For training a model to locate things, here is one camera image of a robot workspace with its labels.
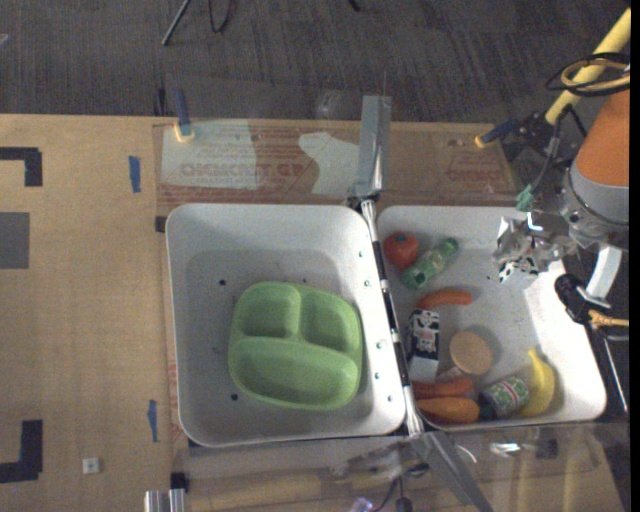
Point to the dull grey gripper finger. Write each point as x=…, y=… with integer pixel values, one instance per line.
x=539, y=252
x=509, y=240

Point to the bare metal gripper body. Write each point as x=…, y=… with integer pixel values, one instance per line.
x=557, y=235

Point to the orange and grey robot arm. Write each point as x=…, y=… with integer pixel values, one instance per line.
x=602, y=150

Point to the cow print milk carton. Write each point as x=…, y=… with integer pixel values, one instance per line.
x=424, y=340
x=520, y=275

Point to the white plastic tray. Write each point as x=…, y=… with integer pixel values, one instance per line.
x=210, y=240
x=510, y=320

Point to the green plastic bottle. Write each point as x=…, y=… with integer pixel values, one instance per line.
x=427, y=265

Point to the red tomato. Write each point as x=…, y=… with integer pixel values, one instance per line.
x=401, y=248

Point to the tan round biscuit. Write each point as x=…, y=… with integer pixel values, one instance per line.
x=470, y=353

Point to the yellow banana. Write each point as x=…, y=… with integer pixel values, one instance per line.
x=542, y=385

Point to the green and white can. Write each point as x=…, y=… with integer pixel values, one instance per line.
x=505, y=397

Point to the green divided plate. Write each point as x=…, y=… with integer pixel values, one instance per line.
x=295, y=350

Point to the brown cardboard board red print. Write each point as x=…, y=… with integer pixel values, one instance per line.
x=280, y=165

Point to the black cylinder on white bracket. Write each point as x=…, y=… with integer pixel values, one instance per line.
x=575, y=295

